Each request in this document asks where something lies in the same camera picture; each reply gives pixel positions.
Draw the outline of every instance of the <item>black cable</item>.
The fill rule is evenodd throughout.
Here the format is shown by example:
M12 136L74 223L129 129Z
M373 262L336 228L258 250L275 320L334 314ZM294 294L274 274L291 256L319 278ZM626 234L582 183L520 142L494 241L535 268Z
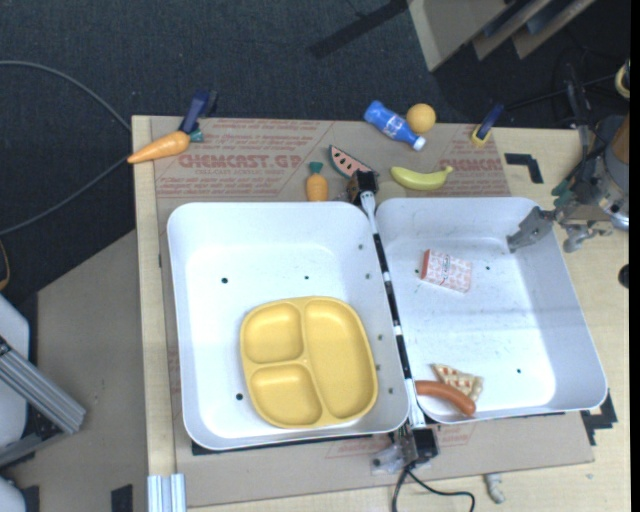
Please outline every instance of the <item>black cable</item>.
M398 478L398 482L396 483L396 487L393 490L393 496L391 498L391 512L398 512L398 496L400 494L400 489L402 488L402 484L404 483L404 481L407 478L407 475L410 476L421 487L423 487L424 489L426 489L427 491L429 491L429 492L431 492L433 494L437 494L439 496L467 496L468 498L471 499L471 507L469 508L469 512L473 512L473 510L476 507L476 497L472 493L470 493L468 491L454 491L454 492L438 491L438 490L434 489L433 487L428 486L422 480L420 480L418 477L416 477L411 472L411 466L407 465L402 470L402 473L400 473L400 477Z
M353 5L353 3L351 3L351 0L345 0L347 2L347 4L349 5L349 7L351 7L351 9L353 9L353 13L358 17L358 18L364 18L366 15L361 13L358 9L356 9L356 6Z
M564 32L569 36L569 39L573 41L578 48L586 53L593 55L594 57L598 57L600 59L611 61L611 62L621 62L625 59L624 55L614 55L612 53L605 53L600 50L595 50L589 46L586 46L580 42L578 37L573 33L568 25L565 25Z
M51 73L52 75L59 76L60 78L64 78L65 80L71 82L76 87L79 87L80 89L82 89L89 96L91 96L94 100L96 100L98 103L100 103L100 105L102 105L104 108L106 108L109 111L109 113L111 113L111 115L113 117L115 117L116 120L122 126L124 126L124 128L127 131L129 131L129 132L131 131L131 126L129 126L129 123L127 123L122 117L120 117L120 115L115 111L115 109L111 105L109 105L105 100L103 100L95 92L93 92L91 89L89 89L86 85L81 84L75 78L72 78L69 75L65 75L63 72L58 71L57 69L53 69L53 68L50 68L48 66L44 66L42 64L37 64L35 62L28 62L28 61L24 61L24 60L0 60L0 66L16 66L16 67L26 67L26 68L39 69L40 71L45 71L47 73Z
M99 174L98 176L96 176L94 179L92 179L89 183L87 183L86 185L84 185L82 188L80 188L79 190L76 190L73 194L71 194L70 196L68 196L66 199L63 199L62 201L60 201L58 204L52 206L51 208L49 208L48 210L45 210L42 213L39 213L38 215L31 217L28 220L25 220L24 222L21 222L20 224L16 224L14 226L11 226L9 228L5 228L3 230L0 231L0 236L4 236L4 235L8 235L9 233L13 233L14 231L18 231L19 229L25 228L31 224L33 224L36 221L39 221L40 219L42 219L43 217L46 217L47 215L55 212L56 210L59 210L60 208L62 208L65 204L73 201L76 197L78 197L80 194L83 194L84 192L86 192L89 188L93 187L96 183L98 183L102 178L105 178L108 174L110 174L111 172L115 171L118 167L120 167L123 163L126 162L127 158L129 157L129 155L121 158L120 160L118 160L115 164L113 164L111 167L109 167L106 171L104 171L103 173Z
M42 64L37 64L35 62L28 62L28 61L0 60L0 66L18 66L18 67L27 67L27 68L38 69L38 70L45 71L47 73L51 73L53 75L59 76L59 77L65 79L65 80L71 82L72 84L74 84L75 86L79 87L84 92L86 92L89 96L91 96L93 99L95 99L98 103L100 103L100 105L102 105L105 109L107 109L109 111L109 113L111 113L111 115L128 132L131 132L131 126L129 126L129 124L115 111L115 109L111 105L109 105L105 100L103 100L95 92L93 92L91 89L89 89L86 85L78 82L76 79L70 77L69 75L66 75L66 74L62 73L61 71L58 71L58 70L53 69L53 68L50 68L48 66L44 66ZM52 206L51 208L45 210L44 212L39 213L38 215L36 215L34 217L31 217L30 219L28 219L28 220L26 220L24 222L21 222L19 224L14 225L14 226L5 228L3 230L0 230L0 236L7 235L9 233L13 233L14 231L18 231L19 229L27 227L27 226L33 224L34 222L42 219L43 217L46 217L47 215L49 215L49 214L55 212L56 210L62 208L65 204L73 201L80 194L83 194L84 192L86 192L89 188L91 188L93 185L98 183L101 179L103 179L108 174L110 174L111 172L116 170L118 167L120 167L120 165L122 165L126 161L126 159L127 159L127 156L121 158L115 164L113 164L111 167L109 167L106 171L104 171L103 173L101 173L98 176L96 176L93 180L91 180L89 183L84 185L82 188L80 188L79 190L77 190L76 192L74 192L73 194L68 196L66 199L63 199L58 204L56 204L56 205Z
M559 128L559 127L563 127L566 124L574 124L576 126L580 125L580 124L586 124L587 120L586 119L581 119L578 118L576 116L568 116L565 117L564 119L560 119L558 121L556 121L554 124L551 125L551 128ZM593 135L601 142L608 142L607 140L604 139L604 137L602 137L602 135L600 134L600 132L598 132L598 130L596 129L596 127L591 127L590 128L591 133L593 133Z
M590 87L592 85L595 84L599 84L601 82L605 82L607 80L612 80L615 79L616 77L616 73L612 74L612 75L607 75L607 76L603 76L600 78L596 78L594 80L589 80L588 82L584 82L582 84L583 87ZM506 107L504 107L505 111L511 111L511 110L516 110L522 107L527 107L529 105L532 105L533 103L538 103L540 101L543 100L548 100L551 98L555 98L556 96L560 96L560 95L565 95L567 93L566 89L559 89L557 91L554 92L550 92L548 94L543 94L542 96L536 96L534 98L529 98L527 100L522 100L522 101L518 101L516 103L512 103L511 105L507 105Z

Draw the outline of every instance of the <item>gray carpet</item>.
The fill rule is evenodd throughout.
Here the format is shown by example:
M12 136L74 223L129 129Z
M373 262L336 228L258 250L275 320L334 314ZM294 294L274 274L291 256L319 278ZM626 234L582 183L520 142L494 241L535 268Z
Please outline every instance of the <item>gray carpet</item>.
M628 56L626 10L629 0L600 0L571 24L602 53L617 52L598 74ZM496 101L549 92L574 38L559 34L525 61L505 45L480 63L465 47L430 73L405 0L0 0L0 61L64 73L127 122L184 115L196 89L217 91L223 117L355 120L373 99L406 112L428 98L442 122L477 122ZM500 122L550 127L557 110L542 103ZM14 229L97 180L131 137L78 84L33 67L0 66L0 113L0 240L12 268L3 293L20 303L134 228L131 169L120 165Z

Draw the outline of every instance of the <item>toy hot dog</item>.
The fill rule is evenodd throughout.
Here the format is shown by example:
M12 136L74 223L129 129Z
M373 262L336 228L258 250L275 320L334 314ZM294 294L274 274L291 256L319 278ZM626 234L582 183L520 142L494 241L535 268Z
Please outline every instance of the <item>toy hot dog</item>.
M473 416L476 412L476 403L462 391L433 380L416 380L416 393L419 395L442 398L455 405L465 416Z

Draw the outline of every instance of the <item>toy carrot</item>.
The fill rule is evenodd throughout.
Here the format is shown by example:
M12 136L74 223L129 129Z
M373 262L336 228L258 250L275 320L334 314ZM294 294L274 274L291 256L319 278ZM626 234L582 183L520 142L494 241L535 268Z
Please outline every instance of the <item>toy carrot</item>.
M189 134L182 130L169 133L164 137L154 140L151 144L146 145L142 149L136 151L127 158L130 164L139 164L147 160L155 160L165 156L173 156L182 153L189 147L191 141Z
M327 178L320 174L321 162L311 162L309 164L311 176L307 178L306 189L309 201L327 201L329 199L329 183Z

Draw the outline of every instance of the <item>blue clamp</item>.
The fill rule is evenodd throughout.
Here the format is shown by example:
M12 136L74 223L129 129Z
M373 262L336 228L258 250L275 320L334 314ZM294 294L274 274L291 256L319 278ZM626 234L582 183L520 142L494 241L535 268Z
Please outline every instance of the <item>blue clamp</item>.
M496 123L502 112L504 111L504 105L502 103L496 103L491 111L485 116L478 126L475 127L471 133L471 142L479 148L483 147L489 135L491 134L491 128Z
M191 99L189 111L178 127L178 130L191 135L192 141L197 141L198 138L200 138L200 141L202 140L202 133L198 129L198 118L201 117L208 109L209 98L210 94L208 91L196 91L196 93L193 95L193 98Z

